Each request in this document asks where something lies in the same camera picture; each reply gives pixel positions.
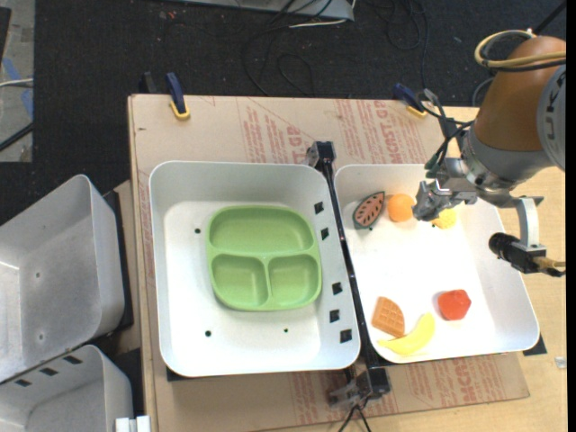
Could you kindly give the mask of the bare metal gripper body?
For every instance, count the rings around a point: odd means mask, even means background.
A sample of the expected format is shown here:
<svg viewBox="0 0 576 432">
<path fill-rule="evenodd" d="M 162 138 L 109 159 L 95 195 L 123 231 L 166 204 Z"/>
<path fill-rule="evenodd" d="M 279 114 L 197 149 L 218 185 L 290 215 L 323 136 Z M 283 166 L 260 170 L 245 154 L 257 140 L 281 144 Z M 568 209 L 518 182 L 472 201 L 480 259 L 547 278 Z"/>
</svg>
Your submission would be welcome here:
<svg viewBox="0 0 576 432">
<path fill-rule="evenodd" d="M 425 206 L 456 206 L 475 203 L 477 193 L 491 176 L 490 170 L 476 157 L 432 157 L 426 164 Z"/>
</svg>

